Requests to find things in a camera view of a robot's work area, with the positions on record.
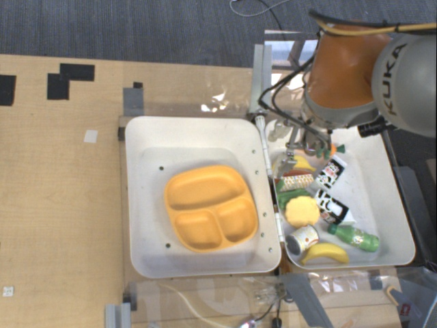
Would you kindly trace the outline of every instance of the tin can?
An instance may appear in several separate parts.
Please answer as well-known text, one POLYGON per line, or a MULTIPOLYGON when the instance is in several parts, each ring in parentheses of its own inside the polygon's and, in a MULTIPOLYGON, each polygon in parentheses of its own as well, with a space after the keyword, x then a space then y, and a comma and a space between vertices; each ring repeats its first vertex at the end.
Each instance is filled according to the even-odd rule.
POLYGON ((285 237, 287 248, 294 255, 300 255, 318 241, 319 234, 311 225, 301 227, 285 237))

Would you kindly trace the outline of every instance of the yellow cable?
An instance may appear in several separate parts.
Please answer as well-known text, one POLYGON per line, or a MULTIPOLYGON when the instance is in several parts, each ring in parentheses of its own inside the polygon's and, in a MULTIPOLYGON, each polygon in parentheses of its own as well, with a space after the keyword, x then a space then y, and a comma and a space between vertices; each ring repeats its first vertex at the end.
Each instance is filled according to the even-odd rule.
POLYGON ((321 20, 316 20, 317 24, 325 31, 337 36, 370 36, 375 34, 383 33, 395 33, 395 32, 405 32, 405 31, 420 31, 437 29, 437 23, 424 23, 419 25, 400 25, 398 27, 384 27, 384 28, 373 28, 368 30, 343 30, 335 27, 329 27, 326 23, 321 20))

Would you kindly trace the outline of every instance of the wooden table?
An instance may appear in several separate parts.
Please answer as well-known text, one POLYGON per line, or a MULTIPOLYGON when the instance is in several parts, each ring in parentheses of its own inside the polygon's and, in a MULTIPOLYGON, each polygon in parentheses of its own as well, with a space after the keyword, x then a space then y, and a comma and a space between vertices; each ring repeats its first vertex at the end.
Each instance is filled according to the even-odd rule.
MULTIPOLYGON (((243 118, 251 70, 0 55, 0 74, 16 76, 14 104, 0 106, 0 290, 14 287, 13 297, 0 297, 0 327, 103 327, 104 306, 120 304, 125 287, 117 137, 123 89, 143 83, 148 115, 195 116, 203 108, 205 115, 243 118), (71 81, 69 100, 48 100, 47 74, 59 73, 60 63, 95 65, 95 78, 71 81), (221 94, 229 101, 224 109, 212 100, 221 94), (89 140, 86 134, 96 131, 89 140)), ((233 280, 241 279, 196 283, 198 292, 209 283, 206 295, 213 281, 225 305, 233 300, 233 280)), ((155 285, 141 284, 149 305, 156 305, 155 285)), ((161 290, 160 312, 172 312, 172 320, 161 316, 161 327, 214 326, 192 310, 175 310, 184 298, 169 287, 161 290)), ((322 303, 338 327, 400 326, 381 291, 363 293, 355 301, 353 294, 336 293, 338 300, 322 303), (341 308, 346 302, 349 308, 341 308)), ((223 319, 234 323, 264 310, 251 303, 252 292, 246 299, 223 319)), ((281 315, 284 327, 306 327, 292 305, 281 315)))

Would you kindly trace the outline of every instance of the gray carpet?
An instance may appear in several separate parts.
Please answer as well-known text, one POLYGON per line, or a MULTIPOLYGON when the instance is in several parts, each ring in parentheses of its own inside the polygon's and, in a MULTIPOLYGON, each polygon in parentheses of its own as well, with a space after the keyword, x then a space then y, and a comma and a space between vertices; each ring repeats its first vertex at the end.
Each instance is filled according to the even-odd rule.
MULTIPOLYGON (((264 0, 273 5, 282 0, 264 0)), ((277 29, 271 13, 243 18, 229 0, 0 0, 0 53, 251 67, 253 45, 277 29)), ((274 9, 284 29, 315 33, 310 8, 347 19, 422 23, 437 0, 297 0, 274 9)), ((241 12, 262 4, 243 0, 241 12)), ((391 134, 398 161, 413 168, 434 225, 436 188, 425 160, 436 140, 391 134)))

